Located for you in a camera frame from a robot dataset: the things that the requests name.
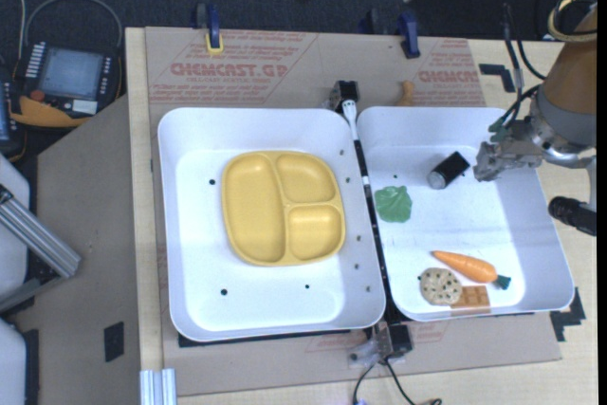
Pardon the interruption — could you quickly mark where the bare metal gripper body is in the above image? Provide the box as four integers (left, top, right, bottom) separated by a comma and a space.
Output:
490, 120, 594, 172

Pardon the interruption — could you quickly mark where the black can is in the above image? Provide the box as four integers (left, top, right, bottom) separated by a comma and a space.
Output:
426, 150, 472, 191

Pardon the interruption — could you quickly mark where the white plastic tray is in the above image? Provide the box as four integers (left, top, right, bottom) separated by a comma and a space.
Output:
156, 106, 388, 343
355, 104, 577, 323

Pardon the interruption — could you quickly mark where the orange carrot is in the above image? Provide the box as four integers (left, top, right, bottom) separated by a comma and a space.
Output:
431, 249, 513, 291

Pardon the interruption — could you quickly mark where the tan rounded toy piece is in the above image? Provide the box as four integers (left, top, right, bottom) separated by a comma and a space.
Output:
395, 80, 417, 108

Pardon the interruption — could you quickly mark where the green lettuce leaf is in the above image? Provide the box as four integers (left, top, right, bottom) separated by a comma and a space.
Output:
373, 184, 414, 225

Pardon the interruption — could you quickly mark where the beige chocolate chip cookie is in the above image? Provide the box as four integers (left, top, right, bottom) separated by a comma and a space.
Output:
418, 267, 464, 306

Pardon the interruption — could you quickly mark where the thin black and white rod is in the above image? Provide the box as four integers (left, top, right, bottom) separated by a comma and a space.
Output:
341, 101, 395, 324

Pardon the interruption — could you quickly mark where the brown square waffle biscuit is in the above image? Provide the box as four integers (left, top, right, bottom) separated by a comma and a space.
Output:
450, 285, 492, 312

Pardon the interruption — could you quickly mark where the brown cardboard board red print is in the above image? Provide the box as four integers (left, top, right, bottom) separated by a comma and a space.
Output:
143, 27, 564, 397

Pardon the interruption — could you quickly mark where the yellow divided plate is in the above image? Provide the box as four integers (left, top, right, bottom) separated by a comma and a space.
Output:
220, 150, 348, 268

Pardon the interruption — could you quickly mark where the black cylinder on white bracket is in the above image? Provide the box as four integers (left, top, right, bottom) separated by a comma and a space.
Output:
543, 149, 598, 237

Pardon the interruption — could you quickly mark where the black block with thin wires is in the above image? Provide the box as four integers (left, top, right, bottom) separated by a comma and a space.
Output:
331, 80, 359, 111
349, 322, 414, 367

